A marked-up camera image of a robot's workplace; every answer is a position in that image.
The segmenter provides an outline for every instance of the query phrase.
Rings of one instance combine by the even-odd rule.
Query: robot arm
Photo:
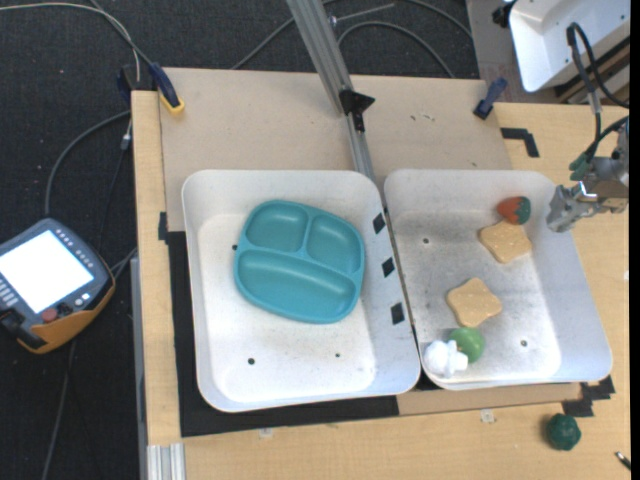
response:
[[[578,220],[598,213],[621,213],[629,205],[628,117],[619,129],[611,157],[594,156],[586,162],[584,173],[572,178],[578,181],[575,186],[556,187],[547,215],[547,225],[553,231],[567,231]]]

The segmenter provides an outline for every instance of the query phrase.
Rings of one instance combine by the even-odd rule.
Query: toy bread slice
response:
[[[462,327],[477,327],[502,311],[500,299],[477,277],[450,290],[446,300]]]
[[[482,228],[478,238],[500,263],[509,263],[528,253],[533,247],[523,227],[506,220]]]

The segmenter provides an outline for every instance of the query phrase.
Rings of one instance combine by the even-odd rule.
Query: screen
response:
[[[93,280],[51,231],[0,256],[0,272],[36,313]]]

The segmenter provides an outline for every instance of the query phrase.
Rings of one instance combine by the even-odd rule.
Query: wooden table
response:
[[[356,82],[366,86],[369,79],[356,78]],[[373,86],[383,83],[373,82]],[[468,105],[482,93],[477,81],[466,81],[466,87],[459,82],[451,81],[449,93],[446,84],[443,89],[442,80],[409,83],[437,87],[437,97],[450,98],[451,105],[456,100]],[[519,387],[495,397],[487,396],[484,390],[475,395],[471,391],[458,399],[455,397],[459,395],[440,391],[434,396],[445,401],[435,402],[431,410],[424,405],[416,409],[410,399],[405,399],[408,405],[401,413],[411,414],[407,416],[183,439],[178,416],[168,253],[164,242],[158,240],[158,215],[167,208],[163,112],[155,93],[134,93],[144,413],[148,445],[184,444],[187,479],[630,476],[614,456],[617,450],[627,456],[631,451],[628,213],[583,219],[573,231],[611,345],[611,377],[616,393],[610,400],[594,403],[594,417],[578,419],[582,439],[572,451],[552,449],[543,437],[543,428],[550,416],[562,412],[557,400],[570,397],[579,388],[575,385],[566,385],[561,391],[554,391],[557,386]],[[623,115],[621,109],[605,108],[604,125]],[[501,103],[495,105],[487,122],[477,120],[481,133],[486,133],[487,126],[495,130],[528,129],[535,137],[540,158],[528,157],[521,141],[505,141],[513,169],[539,171],[555,183],[570,184],[567,165],[590,142],[593,117],[586,107]],[[603,142],[600,154],[609,154],[613,139]],[[375,144],[375,140],[370,142],[374,159]],[[440,407],[454,412],[439,412]],[[494,421],[484,421],[487,418],[481,417],[480,408],[492,408],[489,419]]]

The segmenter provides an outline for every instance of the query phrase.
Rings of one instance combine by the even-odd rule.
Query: black floor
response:
[[[164,66],[231,68],[290,17],[284,0],[96,1]],[[420,1],[469,26],[464,0]],[[0,7],[38,2],[91,5],[0,0]],[[378,10],[352,16],[369,9]],[[424,5],[340,0],[327,11],[338,18],[338,34],[366,21],[392,23],[419,36],[440,58],[406,33],[366,26],[342,43],[351,73],[447,77],[449,70],[456,78],[478,78],[471,39]],[[132,63],[131,49],[97,13],[0,10],[0,243],[43,217],[47,182],[65,148],[127,110],[116,75]],[[313,66],[297,30],[289,27],[242,69],[308,72]],[[81,140],[60,165],[51,190],[51,216],[99,247],[109,265],[124,258],[136,240],[132,158],[130,151],[121,157],[120,150],[127,123],[120,119]],[[42,478],[68,364],[48,478],[138,477],[130,299],[125,271],[115,296],[73,349],[67,344],[34,355],[0,329],[0,478]]]

